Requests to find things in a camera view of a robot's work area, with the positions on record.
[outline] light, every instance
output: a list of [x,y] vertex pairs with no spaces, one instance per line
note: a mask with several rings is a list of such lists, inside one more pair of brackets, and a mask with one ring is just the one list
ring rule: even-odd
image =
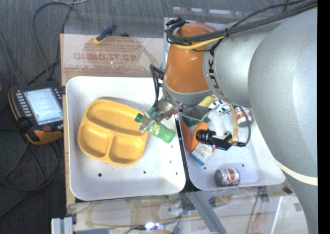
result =
[[158,223],[153,223],[153,222],[148,222],[144,226],[146,231],[161,229]]

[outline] yellow plastic plate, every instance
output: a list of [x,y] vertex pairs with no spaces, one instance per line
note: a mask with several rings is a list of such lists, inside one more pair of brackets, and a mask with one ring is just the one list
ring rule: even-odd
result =
[[142,156],[148,133],[134,119],[138,109],[106,99],[92,102],[84,112],[79,131],[81,151],[100,161],[129,166]]

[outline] gray carpet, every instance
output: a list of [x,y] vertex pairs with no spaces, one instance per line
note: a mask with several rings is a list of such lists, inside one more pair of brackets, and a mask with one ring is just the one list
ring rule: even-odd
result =
[[[39,7],[50,0],[0,0],[0,33],[8,50],[13,67],[21,82],[30,81],[44,69],[41,56],[32,39],[32,18]],[[215,10],[234,10],[250,13],[285,0],[90,0],[76,4],[75,8],[84,17],[83,28],[78,15],[71,11],[65,31],[85,34],[97,34],[109,24],[117,24],[116,33],[127,32],[135,37],[163,37],[163,18],[172,17],[174,7],[201,8]],[[36,16],[36,35],[48,64],[58,59],[59,34],[62,31],[69,8],[64,5],[51,5],[41,9]],[[15,130],[3,130],[15,126],[8,107],[7,93],[11,86],[19,82],[11,72],[0,46],[0,176],[5,174],[17,162],[24,150],[24,142]],[[33,83],[43,82],[43,73]],[[60,63],[57,63],[53,80],[60,84]],[[56,149],[63,147],[63,142]],[[31,149],[47,175],[56,163],[51,147],[34,146]],[[31,192],[16,191],[0,183],[0,233],[49,233],[50,219],[65,216],[65,185],[63,155],[52,182],[44,189]],[[21,167],[10,177],[10,181],[23,187],[33,187],[42,180],[36,161],[28,152]]]

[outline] gray robot arm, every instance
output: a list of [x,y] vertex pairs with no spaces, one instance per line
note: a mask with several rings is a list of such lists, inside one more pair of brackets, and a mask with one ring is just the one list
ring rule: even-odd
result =
[[219,99],[252,108],[318,233],[317,8],[224,39],[205,53],[203,72]]

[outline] label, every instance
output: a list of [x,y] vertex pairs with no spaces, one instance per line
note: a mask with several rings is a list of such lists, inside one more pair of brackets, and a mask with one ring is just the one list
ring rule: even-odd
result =
[[237,169],[216,170],[215,176],[217,186],[235,186],[240,181],[240,175]]
[[207,145],[199,143],[196,148],[192,151],[190,156],[196,160],[199,164],[204,165],[212,155],[214,149],[216,147],[214,145]]
[[[251,116],[250,110],[248,108],[243,108],[243,107],[242,107],[242,109],[244,110],[249,122],[252,123],[252,116]],[[236,114],[238,125],[241,126],[241,125],[246,124],[246,118],[239,107],[235,107],[235,114]]]
[[61,35],[62,85],[75,76],[150,77],[150,64],[160,66],[163,38]]
[[157,136],[157,135],[159,134],[159,132],[160,132],[160,125],[157,124],[157,123],[155,123],[154,125],[152,125],[152,126],[148,129],[148,131],[149,131],[151,134]]

